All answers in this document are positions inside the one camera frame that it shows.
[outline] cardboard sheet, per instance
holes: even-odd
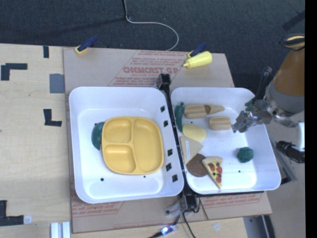
[[[165,225],[174,220],[165,216],[164,207],[178,197],[88,204],[74,189],[69,93],[80,86],[154,86],[158,75],[170,74],[171,91],[177,87],[234,87],[224,54],[212,54],[209,65],[182,67],[188,52],[116,50],[89,48],[83,55],[73,48],[63,51],[67,137],[71,180],[73,233]],[[202,197],[202,209],[190,214],[187,221],[216,220],[271,213],[266,193]]]

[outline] dark gray floor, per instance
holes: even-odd
[[[175,34],[159,25],[133,25],[121,0],[0,0],[0,43],[167,50]],[[261,71],[276,71],[288,50],[278,41],[305,33],[305,0],[126,0],[134,21],[167,24],[179,34],[175,51],[201,43],[225,53],[236,87],[257,90]]]

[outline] yellow plate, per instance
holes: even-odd
[[[105,122],[102,131],[105,164],[115,173],[146,175],[159,170],[164,162],[162,136],[152,120],[116,117]]]

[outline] toy pizza slice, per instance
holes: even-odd
[[[220,156],[210,156],[204,158],[202,162],[214,183],[221,189],[222,158]]]

